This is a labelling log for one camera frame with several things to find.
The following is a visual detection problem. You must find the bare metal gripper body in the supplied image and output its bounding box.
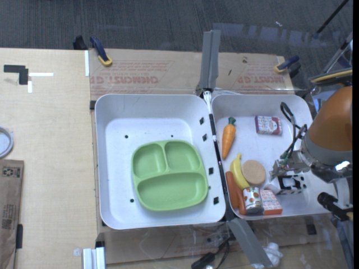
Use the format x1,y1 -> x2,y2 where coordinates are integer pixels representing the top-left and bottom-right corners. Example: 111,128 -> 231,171
276,150 -> 352,183

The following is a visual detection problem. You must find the tan round biscuit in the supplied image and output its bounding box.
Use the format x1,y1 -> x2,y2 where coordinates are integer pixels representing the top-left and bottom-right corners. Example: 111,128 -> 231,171
241,160 -> 267,186

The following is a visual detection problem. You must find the black and white carton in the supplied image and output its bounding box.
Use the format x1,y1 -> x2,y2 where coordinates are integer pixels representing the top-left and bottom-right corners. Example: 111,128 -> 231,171
264,174 -> 308,196

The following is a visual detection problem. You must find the white plastic tray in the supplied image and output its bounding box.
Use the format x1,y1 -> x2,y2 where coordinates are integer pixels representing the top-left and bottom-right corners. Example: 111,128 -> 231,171
94,94 -> 227,230
210,94 -> 342,221

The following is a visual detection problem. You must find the orange and white packet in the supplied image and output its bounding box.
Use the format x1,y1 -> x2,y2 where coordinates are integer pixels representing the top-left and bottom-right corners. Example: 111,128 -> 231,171
259,189 -> 283,216

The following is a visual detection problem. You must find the yellow banana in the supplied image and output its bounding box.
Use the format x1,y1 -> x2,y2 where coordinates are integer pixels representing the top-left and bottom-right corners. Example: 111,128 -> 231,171
229,153 -> 251,191

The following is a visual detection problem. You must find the small can with orange print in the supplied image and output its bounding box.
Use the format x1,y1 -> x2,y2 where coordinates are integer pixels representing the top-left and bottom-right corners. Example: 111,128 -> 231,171
242,186 -> 265,215

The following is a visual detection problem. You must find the orange sausage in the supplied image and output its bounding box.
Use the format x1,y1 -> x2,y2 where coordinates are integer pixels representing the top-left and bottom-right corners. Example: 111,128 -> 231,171
225,171 -> 247,216

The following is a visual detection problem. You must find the pink and white carton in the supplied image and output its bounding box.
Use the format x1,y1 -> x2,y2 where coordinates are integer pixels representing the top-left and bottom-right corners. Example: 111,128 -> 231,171
254,115 -> 283,136

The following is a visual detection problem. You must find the orange carrot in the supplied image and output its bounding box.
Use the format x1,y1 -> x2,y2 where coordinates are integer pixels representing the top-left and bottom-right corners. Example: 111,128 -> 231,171
221,117 -> 237,160

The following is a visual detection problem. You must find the white crumpled tissue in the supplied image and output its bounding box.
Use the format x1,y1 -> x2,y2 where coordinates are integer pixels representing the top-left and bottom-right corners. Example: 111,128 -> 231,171
263,242 -> 284,266

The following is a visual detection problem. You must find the green divided plate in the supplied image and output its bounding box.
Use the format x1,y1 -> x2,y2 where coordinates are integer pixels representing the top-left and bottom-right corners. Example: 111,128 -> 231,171
131,140 -> 209,212

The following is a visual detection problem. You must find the brown cardboard board red print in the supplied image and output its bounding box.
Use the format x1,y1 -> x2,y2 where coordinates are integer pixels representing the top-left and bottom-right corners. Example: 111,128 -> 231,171
89,48 -> 337,265

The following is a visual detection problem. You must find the clear tape roll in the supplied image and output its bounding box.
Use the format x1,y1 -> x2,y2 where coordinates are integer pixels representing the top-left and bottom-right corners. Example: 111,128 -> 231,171
0,126 -> 15,160

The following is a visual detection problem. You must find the brown paper bag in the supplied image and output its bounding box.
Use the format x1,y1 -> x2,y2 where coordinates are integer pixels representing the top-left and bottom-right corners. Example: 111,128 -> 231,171
0,159 -> 25,269

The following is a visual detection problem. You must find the black cylinder on white bracket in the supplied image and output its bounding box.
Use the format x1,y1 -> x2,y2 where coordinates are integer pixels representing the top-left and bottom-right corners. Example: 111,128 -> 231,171
317,161 -> 353,222

